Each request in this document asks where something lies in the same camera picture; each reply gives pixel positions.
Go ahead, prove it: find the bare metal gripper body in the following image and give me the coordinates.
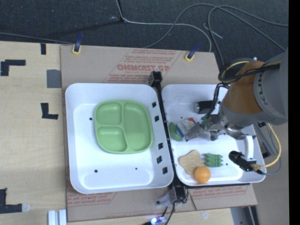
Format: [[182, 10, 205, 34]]
[[202, 114, 249, 142]]

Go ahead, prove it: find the white packet with colour print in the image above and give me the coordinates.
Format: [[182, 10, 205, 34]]
[[176, 117, 197, 137]]

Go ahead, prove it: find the green pea pod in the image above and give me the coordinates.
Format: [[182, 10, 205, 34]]
[[168, 121, 183, 142]]

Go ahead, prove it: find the white plastic tray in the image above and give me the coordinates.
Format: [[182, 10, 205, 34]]
[[65, 82, 175, 195], [161, 83, 267, 187]]

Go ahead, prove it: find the black can with silver end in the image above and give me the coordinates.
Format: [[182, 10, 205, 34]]
[[193, 100, 214, 115]]

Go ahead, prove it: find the thin black rod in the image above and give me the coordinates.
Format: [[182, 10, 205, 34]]
[[155, 80, 182, 190]]

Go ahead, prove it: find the tan bread slice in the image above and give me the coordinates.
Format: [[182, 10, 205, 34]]
[[178, 149, 203, 176]]

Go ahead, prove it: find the green beans bunch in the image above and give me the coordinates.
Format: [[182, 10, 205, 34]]
[[203, 152, 224, 168]]

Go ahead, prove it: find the orange ball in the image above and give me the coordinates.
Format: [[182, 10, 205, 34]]
[[194, 165, 211, 184]]

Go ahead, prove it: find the green divided plate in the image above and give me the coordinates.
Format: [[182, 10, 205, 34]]
[[94, 99, 154, 154]]

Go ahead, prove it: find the brown cardboard board red print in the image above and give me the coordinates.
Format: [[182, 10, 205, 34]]
[[60, 45, 258, 223]]

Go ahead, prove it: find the black cylinder on white bracket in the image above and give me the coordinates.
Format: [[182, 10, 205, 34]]
[[228, 135, 258, 172]]

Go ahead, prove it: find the black block with thin wires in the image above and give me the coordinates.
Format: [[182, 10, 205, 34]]
[[148, 71, 163, 88], [172, 185, 188, 203]]

